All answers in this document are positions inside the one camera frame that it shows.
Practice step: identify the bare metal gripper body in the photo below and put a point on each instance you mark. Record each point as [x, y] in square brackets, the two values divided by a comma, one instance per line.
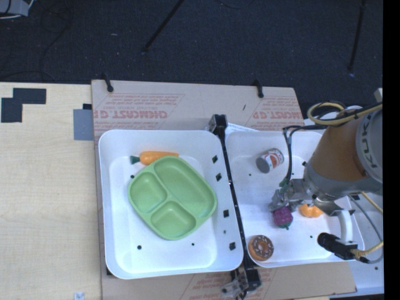
[300, 192]

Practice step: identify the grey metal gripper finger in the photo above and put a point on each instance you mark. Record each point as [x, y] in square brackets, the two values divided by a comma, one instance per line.
[275, 203]

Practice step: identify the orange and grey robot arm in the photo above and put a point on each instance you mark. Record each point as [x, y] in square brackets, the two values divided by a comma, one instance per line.
[340, 155]

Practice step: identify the purple grapes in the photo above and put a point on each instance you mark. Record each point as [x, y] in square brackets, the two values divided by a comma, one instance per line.
[282, 217]

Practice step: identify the white plastic tray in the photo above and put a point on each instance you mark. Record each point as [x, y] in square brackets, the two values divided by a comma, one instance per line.
[168, 255]
[259, 198]

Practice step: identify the orange toy fruit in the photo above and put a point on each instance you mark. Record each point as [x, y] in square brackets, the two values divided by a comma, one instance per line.
[309, 211]

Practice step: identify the small orange and white can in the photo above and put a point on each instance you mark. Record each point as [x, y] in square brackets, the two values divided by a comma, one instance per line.
[270, 160]

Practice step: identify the thin black rod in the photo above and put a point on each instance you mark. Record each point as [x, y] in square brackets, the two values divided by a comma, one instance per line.
[232, 192]

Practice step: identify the chocolate frosted doughnut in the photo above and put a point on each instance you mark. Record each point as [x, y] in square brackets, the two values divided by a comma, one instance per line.
[261, 247]

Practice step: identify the green divided plate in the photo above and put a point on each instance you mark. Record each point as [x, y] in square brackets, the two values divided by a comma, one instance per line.
[172, 197]

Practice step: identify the brown cardboard board red print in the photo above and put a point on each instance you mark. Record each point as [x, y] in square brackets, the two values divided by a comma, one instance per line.
[193, 111]

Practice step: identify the orange carrot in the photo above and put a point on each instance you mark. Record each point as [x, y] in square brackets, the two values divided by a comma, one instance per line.
[153, 157]

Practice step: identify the black cylinder on white bracket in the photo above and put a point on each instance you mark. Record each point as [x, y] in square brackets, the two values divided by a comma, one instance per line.
[339, 242]

